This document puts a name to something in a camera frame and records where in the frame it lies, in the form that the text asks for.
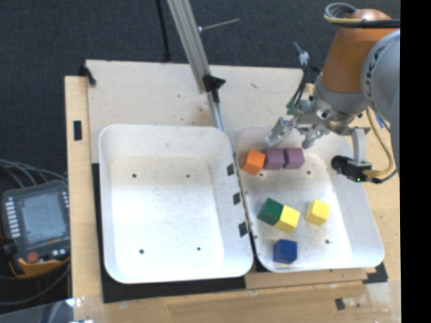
block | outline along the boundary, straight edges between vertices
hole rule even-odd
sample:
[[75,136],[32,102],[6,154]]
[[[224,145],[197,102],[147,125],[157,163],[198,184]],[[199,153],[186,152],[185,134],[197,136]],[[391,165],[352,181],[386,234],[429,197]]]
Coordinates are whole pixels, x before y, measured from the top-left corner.
[[298,244],[293,240],[278,240],[273,247],[273,260],[291,264],[298,258]]
[[263,169],[265,154],[255,149],[249,149],[242,164],[241,170],[257,175]]
[[284,157],[286,162],[285,169],[299,169],[305,162],[304,152],[300,147],[287,147],[284,149]]
[[289,233],[298,225],[300,215],[301,212],[289,206],[283,206],[280,219],[275,223],[274,227]]
[[265,151],[265,170],[280,170],[285,164],[284,151],[281,148],[270,148]]
[[281,217],[283,211],[283,205],[271,198],[268,198],[263,204],[263,208],[257,219],[274,226]]
[[329,217],[329,205],[318,199],[313,200],[307,208],[305,220],[318,226],[322,226]]

emergency stop button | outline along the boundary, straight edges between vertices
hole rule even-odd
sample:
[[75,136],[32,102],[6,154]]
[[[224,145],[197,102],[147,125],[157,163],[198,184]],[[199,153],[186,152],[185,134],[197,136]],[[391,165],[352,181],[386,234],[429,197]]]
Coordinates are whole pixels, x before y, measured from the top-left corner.
[[33,252],[30,252],[28,255],[27,255],[27,261],[28,261],[28,263],[37,263],[38,262],[38,259],[39,259],[39,255],[38,255],[38,253],[37,252],[35,252],[35,251],[33,251]]

orange cube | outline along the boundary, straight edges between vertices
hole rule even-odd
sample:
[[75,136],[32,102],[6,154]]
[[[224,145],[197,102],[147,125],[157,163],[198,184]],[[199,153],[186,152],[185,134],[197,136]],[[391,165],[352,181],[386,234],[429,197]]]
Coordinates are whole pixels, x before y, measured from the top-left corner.
[[265,163],[265,154],[255,149],[249,149],[245,157],[241,170],[253,175],[257,175],[263,169]]

white tray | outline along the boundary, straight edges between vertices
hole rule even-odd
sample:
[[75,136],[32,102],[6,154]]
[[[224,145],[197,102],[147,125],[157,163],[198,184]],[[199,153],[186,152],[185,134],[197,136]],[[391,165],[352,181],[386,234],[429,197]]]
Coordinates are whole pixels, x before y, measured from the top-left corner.
[[[264,137],[270,133],[270,128],[237,132],[234,142],[239,165],[250,148],[267,149]],[[277,147],[301,147],[303,138],[294,130]],[[352,157],[352,150],[345,137],[330,133],[304,150],[305,163],[298,170],[262,170],[257,176],[240,170],[257,256],[270,271],[371,268],[382,262],[383,244],[364,187],[331,168],[336,155]],[[257,219],[268,197],[301,212],[294,231],[287,234]],[[329,219],[320,227],[304,220],[313,199],[330,205]],[[273,244],[280,238],[298,243],[298,258],[292,264],[273,261]]]
[[121,283],[239,277],[253,264],[228,137],[116,124],[99,138],[104,263]]

table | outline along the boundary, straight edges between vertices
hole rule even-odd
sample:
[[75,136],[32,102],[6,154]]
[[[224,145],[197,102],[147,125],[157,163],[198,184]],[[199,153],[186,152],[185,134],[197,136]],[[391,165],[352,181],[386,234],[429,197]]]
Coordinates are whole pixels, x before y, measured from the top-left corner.
[[[212,125],[212,121],[206,97],[197,91],[188,65],[120,61],[87,61],[86,65],[96,86],[90,86],[86,77],[65,78],[72,289],[73,296],[81,301],[75,311],[77,319],[116,322],[121,317],[121,321],[140,322],[146,317],[155,322],[224,322],[236,318],[260,322],[263,315],[277,321],[289,312],[292,318],[314,322],[317,318],[324,322],[328,317],[342,322],[346,314],[396,321],[401,310],[398,176],[384,184],[364,184],[385,246],[387,283],[363,284],[376,272],[374,268],[288,275],[252,270],[245,277],[245,290],[103,303],[91,171],[92,162],[97,161],[97,132],[104,124],[118,120],[119,115],[125,122],[142,124]],[[267,102],[287,102],[302,75],[299,69],[256,67],[211,66],[211,71],[226,80],[220,95],[229,137],[240,127],[273,125],[285,114],[285,103]],[[152,104],[159,106],[156,120],[154,115],[145,116],[142,105],[136,104],[146,94],[155,100]],[[166,106],[167,94],[176,99],[174,110]],[[190,104],[195,109],[187,108]],[[365,127],[368,121],[362,118],[354,123]],[[76,134],[77,125],[80,135]],[[390,145],[389,135],[382,134]],[[368,159],[376,168],[385,167],[385,154],[372,133],[367,135],[367,142]]]

